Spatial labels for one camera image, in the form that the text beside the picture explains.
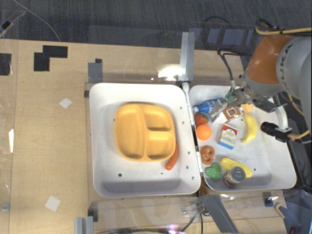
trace white diamond sticker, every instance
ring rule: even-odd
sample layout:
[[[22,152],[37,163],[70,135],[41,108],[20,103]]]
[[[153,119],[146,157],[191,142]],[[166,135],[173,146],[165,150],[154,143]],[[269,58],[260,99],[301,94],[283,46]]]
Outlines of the white diamond sticker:
[[[58,200],[56,197],[50,196],[45,204],[45,207],[53,212],[56,212],[59,207],[59,204],[60,200]]]
[[[62,100],[59,104],[63,107],[63,108],[68,108],[70,104],[72,104],[73,102],[69,99],[69,98],[65,98],[64,100]]]

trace brown pretzel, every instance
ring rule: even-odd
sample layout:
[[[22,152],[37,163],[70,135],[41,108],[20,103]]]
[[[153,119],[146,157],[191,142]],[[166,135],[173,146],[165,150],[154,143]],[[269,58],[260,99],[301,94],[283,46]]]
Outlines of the brown pretzel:
[[[200,151],[201,161],[205,165],[211,165],[213,157],[215,156],[215,150],[211,146],[204,146]]]

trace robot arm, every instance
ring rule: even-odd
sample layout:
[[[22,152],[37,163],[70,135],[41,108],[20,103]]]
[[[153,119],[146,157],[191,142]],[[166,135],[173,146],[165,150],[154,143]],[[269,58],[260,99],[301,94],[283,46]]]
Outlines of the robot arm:
[[[286,91],[301,101],[311,132],[311,44],[311,37],[263,37],[242,77],[241,87],[218,100],[211,111],[211,118],[214,120],[227,106],[245,103],[253,103],[266,112],[272,112],[277,105],[268,99]]]

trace metal can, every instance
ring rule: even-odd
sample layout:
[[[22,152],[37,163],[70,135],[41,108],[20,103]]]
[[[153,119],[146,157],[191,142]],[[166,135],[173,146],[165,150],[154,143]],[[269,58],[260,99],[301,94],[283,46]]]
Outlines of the metal can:
[[[228,171],[223,176],[223,181],[227,186],[233,187],[239,184],[240,182],[244,181],[245,178],[246,178],[246,174],[244,170],[236,166],[236,167],[233,167],[230,171]]]

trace yellow banana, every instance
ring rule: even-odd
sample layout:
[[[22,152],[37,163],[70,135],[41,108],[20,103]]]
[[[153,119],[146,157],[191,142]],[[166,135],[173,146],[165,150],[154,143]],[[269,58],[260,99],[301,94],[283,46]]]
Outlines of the yellow banana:
[[[245,114],[245,121],[248,125],[248,131],[245,139],[243,140],[244,144],[246,144],[246,142],[250,140],[253,140],[257,136],[258,132],[258,124],[253,116],[251,116],[250,114]]]

